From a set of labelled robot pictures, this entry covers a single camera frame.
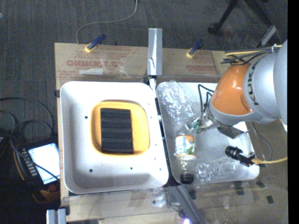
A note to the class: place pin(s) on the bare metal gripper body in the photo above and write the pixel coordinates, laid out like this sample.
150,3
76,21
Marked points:
231,130

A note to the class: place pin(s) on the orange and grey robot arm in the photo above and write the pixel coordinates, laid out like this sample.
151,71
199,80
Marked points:
231,94

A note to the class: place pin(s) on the white plastic tray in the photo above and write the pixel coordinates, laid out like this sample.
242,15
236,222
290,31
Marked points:
77,134
215,146

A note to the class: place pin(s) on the clear bottle with orange label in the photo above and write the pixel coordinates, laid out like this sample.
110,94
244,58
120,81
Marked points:
185,146

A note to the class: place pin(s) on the crumpled clear plastic bottle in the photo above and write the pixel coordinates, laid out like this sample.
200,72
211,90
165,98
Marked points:
175,99

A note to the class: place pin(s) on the yellow plate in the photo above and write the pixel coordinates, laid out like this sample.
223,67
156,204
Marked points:
140,129

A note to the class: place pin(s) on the black ribbed block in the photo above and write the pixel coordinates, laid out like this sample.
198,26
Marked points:
116,129

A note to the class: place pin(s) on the black office chair base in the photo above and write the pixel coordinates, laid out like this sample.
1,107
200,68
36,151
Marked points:
240,1

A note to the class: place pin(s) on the brown cardboard board, red print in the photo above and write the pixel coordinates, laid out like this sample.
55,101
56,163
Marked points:
98,62

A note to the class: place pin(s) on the black cylinder on white bracket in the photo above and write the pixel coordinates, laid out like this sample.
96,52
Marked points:
234,152

